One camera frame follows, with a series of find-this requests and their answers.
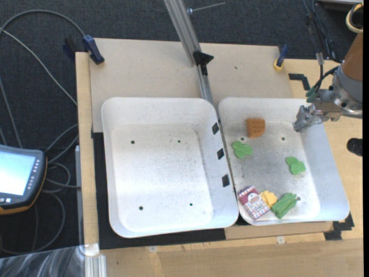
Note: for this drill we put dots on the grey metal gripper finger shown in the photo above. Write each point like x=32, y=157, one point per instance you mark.
x=315, y=117
x=301, y=118

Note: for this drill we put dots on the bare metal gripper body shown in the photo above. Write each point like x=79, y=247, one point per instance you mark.
x=328, y=110

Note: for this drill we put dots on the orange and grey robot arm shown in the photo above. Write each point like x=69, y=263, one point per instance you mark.
x=353, y=65

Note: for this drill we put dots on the brown toy waffle biscuit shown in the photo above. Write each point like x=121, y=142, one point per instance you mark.
x=255, y=128

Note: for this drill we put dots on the green toy broccoli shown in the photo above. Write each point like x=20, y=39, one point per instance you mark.
x=242, y=150
x=296, y=166

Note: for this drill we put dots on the white plastic tray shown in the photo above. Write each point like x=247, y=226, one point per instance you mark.
x=268, y=172
x=161, y=177

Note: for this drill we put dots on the yellow toy cheese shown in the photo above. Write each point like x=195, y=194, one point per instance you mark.
x=268, y=197

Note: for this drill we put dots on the green toy bean bundle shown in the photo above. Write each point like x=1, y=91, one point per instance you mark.
x=284, y=206

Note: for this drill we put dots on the red and white carton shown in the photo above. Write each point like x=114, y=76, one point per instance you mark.
x=252, y=203

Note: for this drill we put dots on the pale wood board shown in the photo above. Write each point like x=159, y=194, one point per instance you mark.
x=150, y=74

